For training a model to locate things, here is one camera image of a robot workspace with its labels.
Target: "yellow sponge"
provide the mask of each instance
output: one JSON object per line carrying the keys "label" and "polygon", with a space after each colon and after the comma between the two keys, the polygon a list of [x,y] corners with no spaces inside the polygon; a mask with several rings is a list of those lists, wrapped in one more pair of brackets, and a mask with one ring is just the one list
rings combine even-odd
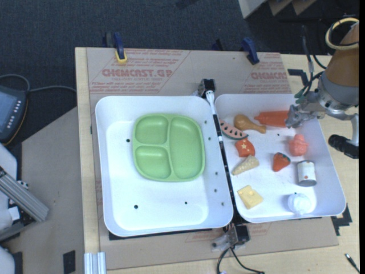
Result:
{"label": "yellow sponge", "polygon": [[253,190],[250,185],[239,189],[237,192],[247,209],[251,209],[263,201],[263,197]]}

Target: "table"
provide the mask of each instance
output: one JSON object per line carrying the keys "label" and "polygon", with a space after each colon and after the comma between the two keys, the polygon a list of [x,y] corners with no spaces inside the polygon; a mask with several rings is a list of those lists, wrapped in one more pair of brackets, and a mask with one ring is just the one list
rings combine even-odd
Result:
{"label": "table", "polygon": [[[86,253],[100,251],[98,216],[96,211],[95,172],[92,152],[92,139],[90,135],[91,116],[90,98],[88,93],[88,67],[86,48],[76,48],[76,80],[78,89],[78,117],[80,136],[80,161],[82,178],[83,221],[84,221],[84,247]],[[307,70],[304,55],[281,55],[285,69]],[[330,57],[319,56],[324,63]],[[298,77],[289,76],[289,83],[293,92],[301,89]],[[352,108],[350,113],[358,112]],[[321,120],[325,138],[332,134],[351,137],[351,123],[340,122],[330,117]],[[349,227],[340,229],[339,246],[328,248],[306,249],[268,253],[262,255],[245,256],[242,262],[250,268],[260,269],[267,273],[355,273],[344,254],[349,253],[359,266],[359,174],[358,160],[350,159],[342,153],[330,149],[331,157],[342,183],[348,207],[352,216]],[[125,273],[215,273],[216,259],[156,265],[151,267],[119,269],[108,271],[112,274]],[[227,273],[245,273],[234,258],[227,258],[221,263],[221,269]]]}

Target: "orange toy carrot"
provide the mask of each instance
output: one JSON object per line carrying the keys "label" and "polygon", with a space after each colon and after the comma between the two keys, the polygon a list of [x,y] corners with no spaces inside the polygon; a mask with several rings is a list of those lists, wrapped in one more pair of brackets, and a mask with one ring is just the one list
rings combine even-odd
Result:
{"label": "orange toy carrot", "polygon": [[282,168],[287,167],[290,164],[290,158],[285,154],[277,152],[274,155],[273,171],[279,171]]}
{"label": "orange toy carrot", "polygon": [[274,127],[286,127],[285,120],[287,119],[288,111],[267,111],[260,112],[255,118],[260,124],[274,126]]}

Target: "can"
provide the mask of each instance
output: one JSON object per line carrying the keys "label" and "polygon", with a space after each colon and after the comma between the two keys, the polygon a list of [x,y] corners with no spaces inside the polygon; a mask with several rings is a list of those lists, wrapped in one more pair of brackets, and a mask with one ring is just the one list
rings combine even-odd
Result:
{"label": "can", "polygon": [[311,187],[317,184],[315,177],[314,163],[310,160],[304,160],[297,165],[298,185],[302,187]]}

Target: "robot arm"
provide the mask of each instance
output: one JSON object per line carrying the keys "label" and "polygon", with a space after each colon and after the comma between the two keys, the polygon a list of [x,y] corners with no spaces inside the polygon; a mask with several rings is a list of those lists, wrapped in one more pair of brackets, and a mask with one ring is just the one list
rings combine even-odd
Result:
{"label": "robot arm", "polygon": [[[332,31],[345,22],[353,22],[350,31],[339,45],[331,42]],[[297,95],[298,105],[290,106],[286,125],[299,127],[303,122],[326,114],[339,120],[350,120],[352,139],[332,135],[329,144],[351,158],[359,158],[359,115],[346,114],[346,110],[359,104],[359,30],[360,22],[345,18],[335,22],[326,33],[326,43],[336,49],[325,71],[317,74]],[[318,78],[314,91],[310,87]]]}

